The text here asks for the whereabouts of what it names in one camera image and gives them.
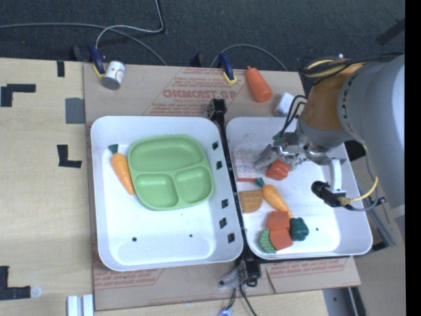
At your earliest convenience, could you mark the orange bottle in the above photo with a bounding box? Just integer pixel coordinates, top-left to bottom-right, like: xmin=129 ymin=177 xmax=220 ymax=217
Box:
xmin=246 ymin=65 xmax=274 ymax=104

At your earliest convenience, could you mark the brown waffle biscuit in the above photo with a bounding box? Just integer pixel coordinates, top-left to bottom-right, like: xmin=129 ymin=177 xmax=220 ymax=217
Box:
xmin=238 ymin=190 xmax=264 ymax=214

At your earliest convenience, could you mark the green dotted wedge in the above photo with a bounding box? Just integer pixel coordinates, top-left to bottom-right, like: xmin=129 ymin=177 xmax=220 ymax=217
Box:
xmin=257 ymin=228 xmax=278 ymax=254

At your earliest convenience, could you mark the brown cardboard board red print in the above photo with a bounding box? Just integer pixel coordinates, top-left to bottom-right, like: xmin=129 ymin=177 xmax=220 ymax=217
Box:
xmin=82 ymin=63 xmax=362 ymax=311

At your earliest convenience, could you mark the green divided plate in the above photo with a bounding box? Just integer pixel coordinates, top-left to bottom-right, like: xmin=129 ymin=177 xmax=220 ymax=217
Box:
xmin=127 ymin=134 xmax=215 ymax=211

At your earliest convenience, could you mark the white cube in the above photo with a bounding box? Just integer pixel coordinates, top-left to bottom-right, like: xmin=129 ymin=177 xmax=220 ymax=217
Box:
xmin=274 ymin=92 xmax=298 ymax=118

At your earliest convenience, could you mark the orange bell pepper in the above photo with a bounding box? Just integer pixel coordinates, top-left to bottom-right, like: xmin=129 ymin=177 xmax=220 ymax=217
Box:
xmin=265 ymin=159 xmax=291 ymax=181

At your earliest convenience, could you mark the orange flat slice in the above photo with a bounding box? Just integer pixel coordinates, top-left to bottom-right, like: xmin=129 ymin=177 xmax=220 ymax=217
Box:
xmin=268 ymin=228 xmax=294 ymax=251
xmin=266 ymin=211 xmax=291 ymax=231

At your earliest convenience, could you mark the black block with thin wires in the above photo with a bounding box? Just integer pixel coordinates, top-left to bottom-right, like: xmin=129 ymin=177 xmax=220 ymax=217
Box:
xmin=241 ymin=258 xmax=262 ymax=288
xmin=207 ymin=98 xmax=228 ymax=122

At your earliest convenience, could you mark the white plastic tray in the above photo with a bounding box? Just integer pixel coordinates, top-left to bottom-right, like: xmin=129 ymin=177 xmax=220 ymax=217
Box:
xmin=90 ymin=115 xmax=244 ymax=272
xmin=225 ymin=116 xmax=374 ymax=260

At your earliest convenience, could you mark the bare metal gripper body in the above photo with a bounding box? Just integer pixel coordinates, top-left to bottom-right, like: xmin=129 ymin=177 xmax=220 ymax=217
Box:
xmin=271 ymin=132 xmax=347 ymax=166

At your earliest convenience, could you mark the green bell pepper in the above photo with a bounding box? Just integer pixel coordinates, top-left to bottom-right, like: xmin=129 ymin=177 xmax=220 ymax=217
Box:
xmin=289 ymin=217 xmax=310 ymax=242

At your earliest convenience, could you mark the white and orange packet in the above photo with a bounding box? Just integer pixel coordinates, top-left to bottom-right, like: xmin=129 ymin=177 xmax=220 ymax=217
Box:
xmin=233 ymin=149 xmax=258 ymax=182

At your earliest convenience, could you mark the thin black rod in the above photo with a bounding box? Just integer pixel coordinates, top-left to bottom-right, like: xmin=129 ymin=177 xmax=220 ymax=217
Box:
xmin=215 ymin=118 xmax=251 ymax=263

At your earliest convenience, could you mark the white can orange print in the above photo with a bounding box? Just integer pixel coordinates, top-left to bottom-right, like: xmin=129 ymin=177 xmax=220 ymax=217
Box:
xmin=101 ymin=60 xmax=128 ymax=91

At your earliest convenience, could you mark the black cylinder on white bracket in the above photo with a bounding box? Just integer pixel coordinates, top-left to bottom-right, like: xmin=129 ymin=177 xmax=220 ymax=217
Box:
xmin=310 ymin=158 xmax=348 ymax=209

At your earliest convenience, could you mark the orange carrot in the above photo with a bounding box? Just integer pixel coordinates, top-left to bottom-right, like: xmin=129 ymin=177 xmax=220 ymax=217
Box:
xmin=255 ymin=177 xmax=294 ymax=219
xmin=108 ymin=143 xmax=136 ymax=196

